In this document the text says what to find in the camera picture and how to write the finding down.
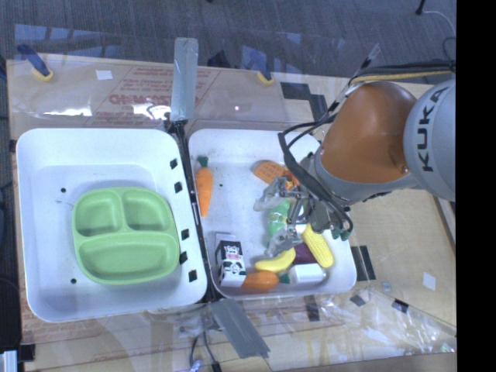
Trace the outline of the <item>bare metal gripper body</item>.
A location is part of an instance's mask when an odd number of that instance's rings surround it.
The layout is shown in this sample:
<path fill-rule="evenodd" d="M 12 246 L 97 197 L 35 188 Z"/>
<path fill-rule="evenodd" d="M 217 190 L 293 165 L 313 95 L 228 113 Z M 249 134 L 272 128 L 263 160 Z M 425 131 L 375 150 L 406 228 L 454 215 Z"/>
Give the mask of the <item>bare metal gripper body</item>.
<path fill-rule="evenodd" d="M 290 191 L 291 201 L 288 210 L 288 225 L 309 224 L 313 231 L 322 233 L 332 225 L 330 214 L 324 203 L 307 191 Z"/>

